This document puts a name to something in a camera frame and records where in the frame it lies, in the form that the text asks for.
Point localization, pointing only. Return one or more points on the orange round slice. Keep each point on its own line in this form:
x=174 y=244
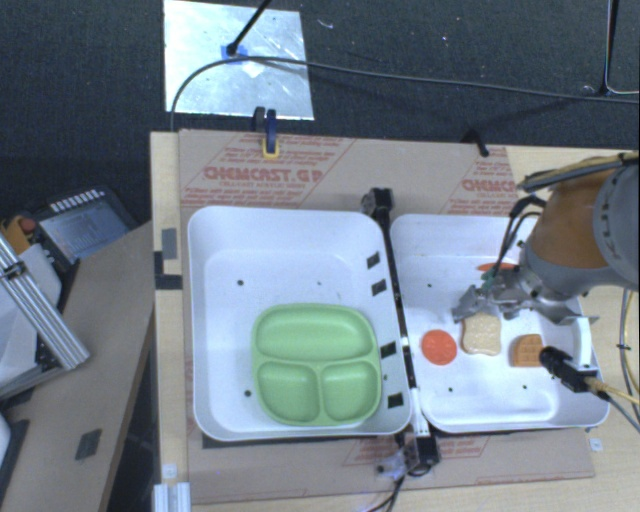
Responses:
x=439 y=347

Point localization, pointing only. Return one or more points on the green divided plate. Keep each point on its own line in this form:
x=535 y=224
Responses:
x=312 y=360

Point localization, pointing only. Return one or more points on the orange carrot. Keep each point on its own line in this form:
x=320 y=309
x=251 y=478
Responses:
x=505 y=266

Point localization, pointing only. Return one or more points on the brown cardboard board red print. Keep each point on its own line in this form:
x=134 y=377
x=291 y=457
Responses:
x=320 y=170

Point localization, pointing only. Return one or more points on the thin black and white rod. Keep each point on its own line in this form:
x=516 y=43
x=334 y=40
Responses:
x=397 y=300

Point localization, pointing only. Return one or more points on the white plastic tray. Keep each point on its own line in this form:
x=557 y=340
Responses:
x=290 y=250
x=480 y=400

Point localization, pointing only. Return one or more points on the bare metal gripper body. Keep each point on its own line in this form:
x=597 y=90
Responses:
x=515 y=295

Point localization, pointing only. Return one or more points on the brown waffle biscuit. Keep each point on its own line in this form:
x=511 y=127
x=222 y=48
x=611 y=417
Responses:
x=525 y=351

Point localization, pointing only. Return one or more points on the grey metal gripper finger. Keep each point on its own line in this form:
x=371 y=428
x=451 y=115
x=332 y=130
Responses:
x=467 y=302
x=490 y=309

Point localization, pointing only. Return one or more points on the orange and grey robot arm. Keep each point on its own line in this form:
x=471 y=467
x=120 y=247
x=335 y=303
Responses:
x=565 y=225

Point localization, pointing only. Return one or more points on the black cylinder on white bracket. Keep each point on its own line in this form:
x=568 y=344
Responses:
x=562 y=365

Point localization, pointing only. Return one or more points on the pale bread slice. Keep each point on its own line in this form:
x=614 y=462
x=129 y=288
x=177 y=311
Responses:
x=481 y=337

